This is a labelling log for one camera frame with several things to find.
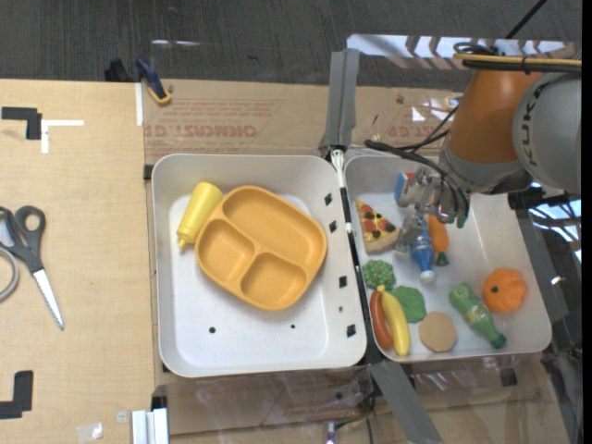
dark floor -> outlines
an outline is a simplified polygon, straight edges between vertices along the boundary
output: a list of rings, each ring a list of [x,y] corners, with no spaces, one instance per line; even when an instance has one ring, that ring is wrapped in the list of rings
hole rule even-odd
[[[259,80],[326,83],[353,33],[503,38],[538,1],[0,0],[0,77],[103,80],[115,57],[135,75],[164,39],[202,44],[176,77],[239,80],[256,61]],[[580,42],[582,6],[548,0],[515,38]]]

scissors blade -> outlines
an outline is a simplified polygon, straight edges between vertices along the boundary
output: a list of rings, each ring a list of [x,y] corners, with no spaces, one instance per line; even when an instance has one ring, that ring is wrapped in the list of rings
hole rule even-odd
[[[33,276],[37,281],[37,285],[41,290],[41,294],[45,299],[45,304],[47,304],[49,312],[52,314],[52,317],[57,322],[59,328],[64,330],[64,321],[62,320],[62,314],[60,314],[59,308],[57,307],[56,296],[54,295],[54,291],[52,290],[51,285],[49,284],[49,278],[47,277],[47,273],[45,273],[45,270],[39,270],[33,273]]]

black scissors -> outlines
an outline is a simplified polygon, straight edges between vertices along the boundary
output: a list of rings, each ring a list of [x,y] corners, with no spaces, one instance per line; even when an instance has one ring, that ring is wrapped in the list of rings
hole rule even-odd
[[[27,218],[29,216],[37,217],[39,224],[36,228],[27,227]],[[29,271],[31,271],[31,274],[37,281],[49,312],[52,314],[59,328],[63,330],[64,321],[62,320],[62,314],[60,314],[57,307],[56,296],[49,283],[49,278],[47,277],[47,273],[45,273],[40,256],[41,236],[45,230],[45,214],[41,209],[32,205],[24,205],[14,214],[5,207],[0,207],[0,220],[2,218],[6,222],[8,233],[12,238],[12,244],[7,245],[6,242],[0,240],[0,247],[8,250],[17,258],[20,258],[27,265]]]

silver ring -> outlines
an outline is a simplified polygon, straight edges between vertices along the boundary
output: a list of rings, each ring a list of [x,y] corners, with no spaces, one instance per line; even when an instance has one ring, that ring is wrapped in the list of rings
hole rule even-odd
[[[8,250],[3,249],[2,247],[0,247],[0,256],[4,256],[12,266],[12,278],[8,282],[8,286],[6,286],[3,290],[0,291],[0,302],[2,302],[8,296],[10,296],[12,291],[15,290],[19,283],[19,265],[17,264],[17,260],[12,255],[12,253]]]

green bottle cap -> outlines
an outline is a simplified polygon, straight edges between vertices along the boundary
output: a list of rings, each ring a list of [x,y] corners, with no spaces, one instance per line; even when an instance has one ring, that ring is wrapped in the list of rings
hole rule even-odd
[[[491,345],[493,345],[496,349],[499,349],[503,344],[506,343],[506,336],[504,336],[503,334],[499,334],[495,339],[493,339],[490,343]]]

